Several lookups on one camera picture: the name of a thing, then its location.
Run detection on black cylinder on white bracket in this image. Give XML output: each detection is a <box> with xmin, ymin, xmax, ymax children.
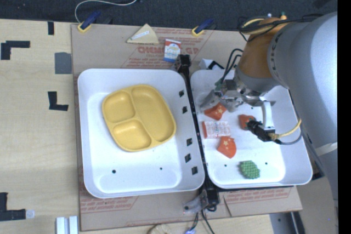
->
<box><xmin>246</xmin><ymin>100</ymin><xmax>276</xmax><ymax>143</ymax></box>

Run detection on white and red packet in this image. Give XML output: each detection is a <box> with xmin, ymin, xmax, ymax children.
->
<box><xmin>201</xmin><ymin>121</ymin><xmax>231</xmax><ymax>140</ymax></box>

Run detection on yellow divided plate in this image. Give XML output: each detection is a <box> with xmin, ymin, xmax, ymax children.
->
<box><xmin>101</xmin><ymin>84</ymin><xmax>177</xmax><ymax>153</ymax></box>

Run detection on black block with thin wires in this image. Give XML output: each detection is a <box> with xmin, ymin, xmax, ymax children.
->
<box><xmin>174</xmin><ymin>54</ymin><xmax>192</xmax><ymax>73</ymax></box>
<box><xmin>202</xmin><ymin>186</ymin><xmax>220</xmax><ymax>207</ymax></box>

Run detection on brown cardboard board red print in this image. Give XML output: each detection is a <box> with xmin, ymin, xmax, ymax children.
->
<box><xmin>70</xmin><ymin>23</ymin><xmax>303</xmax><ymax>232</ymax></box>

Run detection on white plastic tray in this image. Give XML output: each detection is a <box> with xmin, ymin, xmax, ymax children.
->
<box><xmin>189</xmin><ymin>69</ymin><xmax>314</xmax><ymax>190</ymax></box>
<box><xmin>77</xmin><ymin>68</ymin><xmax>206</xmax><ymax>199</ymax></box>

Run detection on yellow pizza slice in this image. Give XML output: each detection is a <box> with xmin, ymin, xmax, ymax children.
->
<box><xmin>126</xmin><ymin>23</ymin><xmax>160</xmax><ymax>45</ymax></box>

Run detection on green grapes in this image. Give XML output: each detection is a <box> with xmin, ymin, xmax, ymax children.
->
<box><xmin>239</xmin><ymin>160</ymin><xmax>261</xmax><ymax>180</ymax></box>

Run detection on red white blue carton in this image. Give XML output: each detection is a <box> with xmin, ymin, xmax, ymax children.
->
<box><xmin>162</xmin><ymin>38</ymin><xmax>182</xmax><ymax>64</ymax></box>

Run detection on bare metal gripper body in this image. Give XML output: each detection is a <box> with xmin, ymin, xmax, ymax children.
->
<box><xmin>219</xmin><ymin>79</ymin><xmax>264</xmax><ymax>108</ymax></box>

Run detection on small white block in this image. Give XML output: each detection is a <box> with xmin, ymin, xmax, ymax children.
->
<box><xmin>198</xmin><ymin>58</ymin><xmax>218</xmax><ymax>71</ymax></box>

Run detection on red packet with yellow stars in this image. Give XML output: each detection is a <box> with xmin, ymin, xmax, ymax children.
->
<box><xmin>203</xmin><ymin>102</ymin><xmax>228</xmax><ymax>121</ymax></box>
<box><xmin>217</xmin><ymin>136</ymin><xmax>237</xmax><ymax>159</ymax></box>
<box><xmin>237</xmin><ymin>114</ymin><xmax>256</xmax><ymax>130</ymax></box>

